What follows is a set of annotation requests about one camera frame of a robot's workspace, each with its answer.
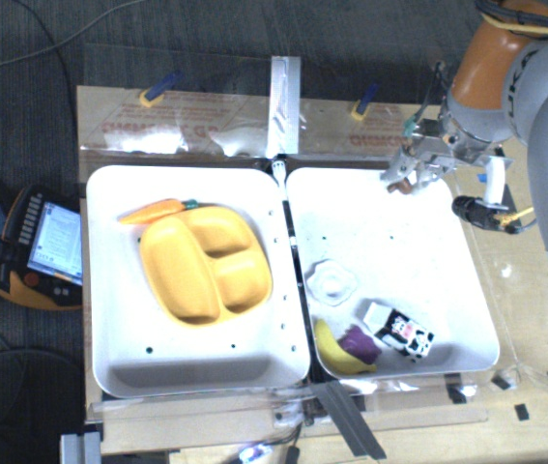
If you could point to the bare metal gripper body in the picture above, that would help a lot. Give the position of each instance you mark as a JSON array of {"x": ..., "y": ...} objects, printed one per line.
[{"x": 440, "y": 150}]

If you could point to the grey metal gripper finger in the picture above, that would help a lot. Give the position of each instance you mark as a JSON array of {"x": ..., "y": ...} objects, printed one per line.
[
  {"x": 425, "y": 178},
  {"x": 397, "y": 167}
]

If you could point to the brown sausage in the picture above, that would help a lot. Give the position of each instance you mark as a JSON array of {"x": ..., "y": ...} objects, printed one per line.
[{"x": 400, "y": 187}]

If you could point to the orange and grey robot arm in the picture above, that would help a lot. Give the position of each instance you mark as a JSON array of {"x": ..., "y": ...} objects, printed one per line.
[{"x": 491, "y": 61}]

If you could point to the white plastic tray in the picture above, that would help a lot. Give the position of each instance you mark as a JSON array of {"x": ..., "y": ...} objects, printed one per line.
[
  {"x": 124, "y": 317},
  {"x": 399, "y": 259}
]

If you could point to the clear plastic cup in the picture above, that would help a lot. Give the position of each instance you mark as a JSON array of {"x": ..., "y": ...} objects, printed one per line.
[{"x": 331, "y": 283}]

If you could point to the brown cardboard board red print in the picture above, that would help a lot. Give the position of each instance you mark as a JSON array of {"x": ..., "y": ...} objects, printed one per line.
[{"x": 496, "y": 317}]

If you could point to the cow print milk carton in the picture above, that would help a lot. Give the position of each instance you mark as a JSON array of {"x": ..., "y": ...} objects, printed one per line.
[{"x": 406, "y": 334}]

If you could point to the purple grapes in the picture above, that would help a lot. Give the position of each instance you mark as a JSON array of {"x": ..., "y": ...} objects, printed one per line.
[{"x": 360, "y": 345}]

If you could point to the yellow banana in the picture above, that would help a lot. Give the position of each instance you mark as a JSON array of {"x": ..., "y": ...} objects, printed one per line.
[{"x": 338, "y": 358}]

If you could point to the yellow divided plate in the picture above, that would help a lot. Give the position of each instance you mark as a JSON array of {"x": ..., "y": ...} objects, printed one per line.
[{"x": 181, "y": 269}]

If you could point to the orange carrot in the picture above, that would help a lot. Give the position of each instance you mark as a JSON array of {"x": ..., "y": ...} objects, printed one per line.
[{"x": 155, "y": 211}]

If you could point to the black cylinder on white bracket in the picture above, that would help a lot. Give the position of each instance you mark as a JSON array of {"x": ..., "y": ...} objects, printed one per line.
[{"x": 474, "y": 211}]

